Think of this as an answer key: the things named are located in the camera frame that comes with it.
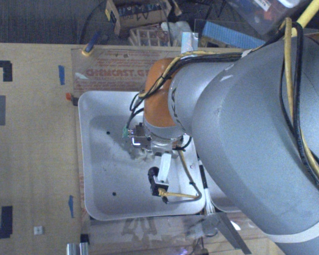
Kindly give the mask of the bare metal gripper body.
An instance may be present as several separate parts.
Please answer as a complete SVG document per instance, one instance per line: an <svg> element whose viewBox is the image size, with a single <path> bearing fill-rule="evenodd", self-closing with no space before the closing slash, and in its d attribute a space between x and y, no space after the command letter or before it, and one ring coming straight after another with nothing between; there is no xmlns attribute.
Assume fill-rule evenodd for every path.
<svg viewBox="0 0 319 255"><path fill-rule="evenodd" d="M182 145L182 130L178 126L158 127L150 123L138 123L133 128L123 128L123 137L133 147L154 156L173 154L176 146Z"/></svg>

